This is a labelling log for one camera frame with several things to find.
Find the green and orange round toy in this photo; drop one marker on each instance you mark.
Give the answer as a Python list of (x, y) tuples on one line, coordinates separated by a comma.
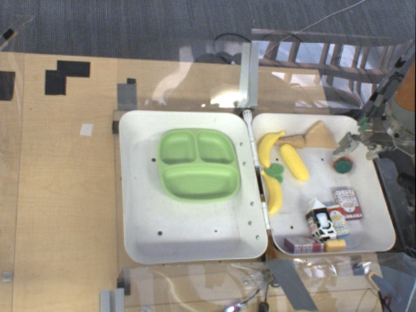
[(343, 166)]

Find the green divided plate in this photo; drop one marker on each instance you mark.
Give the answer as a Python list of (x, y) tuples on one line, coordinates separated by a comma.
[(198, 177)]

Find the red and white packet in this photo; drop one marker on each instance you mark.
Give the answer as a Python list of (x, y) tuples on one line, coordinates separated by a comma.
[(348, 203)]

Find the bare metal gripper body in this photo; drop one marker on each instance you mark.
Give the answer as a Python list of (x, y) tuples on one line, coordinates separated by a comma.
[(386, 136)]

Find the yellow banana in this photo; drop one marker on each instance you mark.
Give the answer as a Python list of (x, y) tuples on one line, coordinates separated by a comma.
[(275, 197), (266, 148)]

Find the green toy leaf vegetable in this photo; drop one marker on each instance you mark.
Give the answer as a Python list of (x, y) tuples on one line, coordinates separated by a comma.
[(275, 171)]

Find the black and white milk carton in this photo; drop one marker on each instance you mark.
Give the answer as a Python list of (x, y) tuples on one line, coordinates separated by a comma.
[(320, 223)]

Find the maroon box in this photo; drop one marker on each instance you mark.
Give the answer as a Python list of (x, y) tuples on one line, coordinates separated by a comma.
[(302, 245)]

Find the white plastic tray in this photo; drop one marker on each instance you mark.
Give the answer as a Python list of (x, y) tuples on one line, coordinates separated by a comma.
[(195, 232), (325, 180)]

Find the yellow block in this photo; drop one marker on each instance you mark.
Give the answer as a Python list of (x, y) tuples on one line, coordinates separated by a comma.
[(335, 245)]

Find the orange and white carton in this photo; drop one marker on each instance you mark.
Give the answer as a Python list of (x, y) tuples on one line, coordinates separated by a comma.
[(339, 221)]

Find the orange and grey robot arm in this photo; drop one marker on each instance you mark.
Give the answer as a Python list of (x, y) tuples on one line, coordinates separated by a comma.
[(408, 89)]

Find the brown bread piece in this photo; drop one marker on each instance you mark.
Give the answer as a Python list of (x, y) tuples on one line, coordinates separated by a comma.
[(292, 140)]

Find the yellow corn cob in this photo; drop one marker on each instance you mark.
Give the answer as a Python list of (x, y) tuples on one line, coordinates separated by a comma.
[(294, 162)]

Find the tan triangular bread slice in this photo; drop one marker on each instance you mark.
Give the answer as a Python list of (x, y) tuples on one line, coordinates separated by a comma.
[(320, 138)]

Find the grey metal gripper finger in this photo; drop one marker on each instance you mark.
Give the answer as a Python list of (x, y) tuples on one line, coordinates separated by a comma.
[(347, 143), (373, 153)]

